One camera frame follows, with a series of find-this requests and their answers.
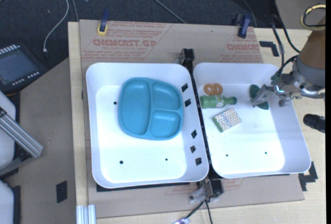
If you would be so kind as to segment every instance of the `cardboard sheet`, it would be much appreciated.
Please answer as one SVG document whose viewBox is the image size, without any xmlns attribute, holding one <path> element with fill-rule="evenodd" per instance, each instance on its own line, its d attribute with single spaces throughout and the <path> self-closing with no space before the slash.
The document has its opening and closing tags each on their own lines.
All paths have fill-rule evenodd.
<svg viewBox="0 0 331 224">
<path fill-rule="evenodd" d="M 262 63 L 253 28 L 246 39 L 236 26 L 142 22 L 108 23 L 105 36 L 97 34 L 99 21 L 80 21 L 83 103 L 87 159 L 88 202 L 97 218 L 193 209 L 188 194 L 196 183 L 185 185 L 98 191 L 91 170 L 91 140 L 85 73 L 97 62 L 176 63 L 183 48 L 192 48 L 193 64 L 201 62 Z M 224 194 L 210 207 L 260 204 L 304 199 L 297 174 L 222 179 Z"/>
</svg>

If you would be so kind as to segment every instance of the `device screen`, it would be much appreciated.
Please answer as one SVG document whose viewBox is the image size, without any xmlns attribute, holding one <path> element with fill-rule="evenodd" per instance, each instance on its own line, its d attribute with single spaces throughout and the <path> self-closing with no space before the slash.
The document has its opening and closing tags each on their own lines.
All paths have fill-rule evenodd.
<svg viewBox="0 0 331 224">
<path fill-rule="evenodd" d="M 4 85 L 36 70 L 37 67 L 21 50 L 11 52 L 0 58 L 0 80 Z"/>
</svg>

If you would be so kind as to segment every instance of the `dark green object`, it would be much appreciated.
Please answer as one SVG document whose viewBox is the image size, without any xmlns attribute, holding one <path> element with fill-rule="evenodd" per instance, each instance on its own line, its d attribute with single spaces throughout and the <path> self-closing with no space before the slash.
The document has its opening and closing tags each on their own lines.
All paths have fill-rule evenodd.
<svg viewBox="0 0 331 224">
<path fill-rule="evenodd" d="M 257 92 L 259 91 L 259 87 L 255 84 L 252 84 L 251 87 L 249 88 L 249 95 L 250 98 L 253 99 L 255 98 L 255 96 L 257 95 Z M 260 103 L 257 105 L 257 107 L 264 109 L 264 110 L 268 110 L 269 109 L 269 103 L 267 101 Z"/>
<path fill-rule="evenodd" d="M 236 104 L 236 97 L 225 97 L 222 95 L 212 95 L 207 96 L 203 95 L 200 97 L 201 108 L 221 108 L 226 106 L 227 104 Z"/>
</svg>

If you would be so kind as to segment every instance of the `blue clamp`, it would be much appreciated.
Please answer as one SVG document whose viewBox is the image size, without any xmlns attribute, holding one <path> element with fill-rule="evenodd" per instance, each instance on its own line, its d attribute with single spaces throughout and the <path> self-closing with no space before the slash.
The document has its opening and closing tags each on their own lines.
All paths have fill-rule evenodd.
<svg viewBox="0 0 331 224">
<path fill-rule="evenodd" d="M 247 28 L 252 20 L 252 16 L 249 14 L 245 14 L 242 20 L 242 26 L 238 31 L 238 37 L 246 38 Z"/>
<path fill-rule="evenodd" d="M 106 9 L 103 13 L 103 17 L 102 17 L 102 21 L 101 23 L 99 23 L 99 26 L 98 26 L 98 35 L 100 36 L 104 36 L 107 32 L 107 20 L 108 20 L 108 15 L 109 15 L 109 9 Z"/>
</svg>

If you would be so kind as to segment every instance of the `white plastic object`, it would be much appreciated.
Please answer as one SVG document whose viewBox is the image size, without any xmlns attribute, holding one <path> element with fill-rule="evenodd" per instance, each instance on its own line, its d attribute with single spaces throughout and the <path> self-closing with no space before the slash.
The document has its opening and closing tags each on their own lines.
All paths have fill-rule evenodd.
<svg viewBox="0 0 331 224">
<path fill-rule="evenodd" d="M 182 94 L 183 126 L 169 140 L 147 140 L 124 133 L 118 122 L 122 85 L 131 78 L 151 78 L 174 85 Z M 95 63 L 86 72 L 92 173 L 105 188 L 197 182 L 208 174 L 192 82 L 178 64 Z"/>
<path fill-rule="evenodd" d="M 15 119 L 15 105 L 0 91 L 0 106 Z M 0 168 L 9 164 L 14 157 L 15 141 L 0 128 Z"/>
<path fill-rule="evenodd" d="M 269 98 L 269 110 L 252 106 L 249 88 L 270 85 L 278 70 L 270 64 L 201 63 L 194 68 L 199 96 L 203 86 L 219 83 L 222 95 L 237 97 L 234 108 L 242 122 L 220 133 L 212 121 L 220 109 L 202 109 L 214 170 L 224 178 L 302 173 L 311 161 L 294 107 L 278 106 L 279 98 Z"/>
<path fill-rule="evenodd" d="M 14 219 L 14 194 L 9 186 L 0 180 L 0 223 L 12 224 Z"/>
</svg>

